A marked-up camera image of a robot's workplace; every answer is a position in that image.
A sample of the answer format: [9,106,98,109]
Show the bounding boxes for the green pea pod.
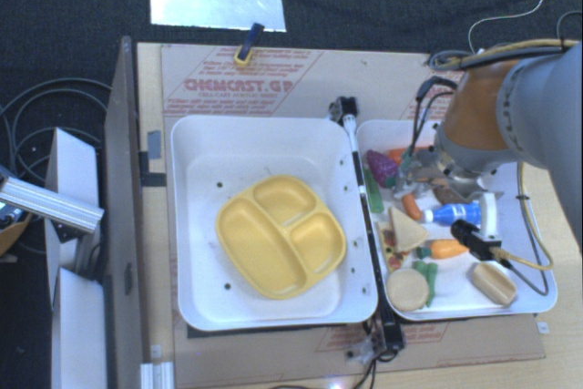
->
[362,168,386,214]

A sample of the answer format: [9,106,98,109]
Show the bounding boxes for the green beans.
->
[412,260,440,309]

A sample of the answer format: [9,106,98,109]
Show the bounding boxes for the white plastic tray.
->
[355,118,559,322]
[169,114,380,332]

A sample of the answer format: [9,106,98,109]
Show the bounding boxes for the pizza slice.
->
[374,220,414,274]

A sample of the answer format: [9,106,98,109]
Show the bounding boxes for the red-orange toy vegetable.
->
[384,146,435,166]

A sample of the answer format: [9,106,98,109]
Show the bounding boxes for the black block with thin wires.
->
[344,317,407,366]
[329,96,360,122]

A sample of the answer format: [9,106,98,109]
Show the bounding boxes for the purple grapes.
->
[365,148,400,189]

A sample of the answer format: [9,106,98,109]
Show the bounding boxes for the brown oval toy food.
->
[432,184,466,207]

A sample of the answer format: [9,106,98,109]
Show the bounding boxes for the tan hot dog bun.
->
[469,261,518,306]

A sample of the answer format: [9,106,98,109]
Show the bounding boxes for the brown cardboard board red print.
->
[159,44,547,379]

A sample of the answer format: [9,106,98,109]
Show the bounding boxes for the orange carrot green top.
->
[415,238,471,261]

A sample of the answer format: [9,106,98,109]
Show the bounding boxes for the round tan biscuit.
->
[385,267,431,312]

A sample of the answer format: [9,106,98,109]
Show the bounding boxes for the yellow divided plate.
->
[214,173,349,302]

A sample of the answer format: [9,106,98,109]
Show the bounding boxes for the orange sausage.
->
[400,191,424,220]

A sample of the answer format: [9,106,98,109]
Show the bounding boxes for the blue bottle white cap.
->
[418,201,483,226]

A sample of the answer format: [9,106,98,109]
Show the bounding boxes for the tan triangular sandwich bread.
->
[387,206,430,254]

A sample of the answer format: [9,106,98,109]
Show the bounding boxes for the black cylinder on white bracket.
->
[450,191,505,262]

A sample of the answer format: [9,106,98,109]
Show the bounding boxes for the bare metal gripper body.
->
[394,148,505,204]

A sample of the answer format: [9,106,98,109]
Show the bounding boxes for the thin black and white rod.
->
[342,113,398,336]

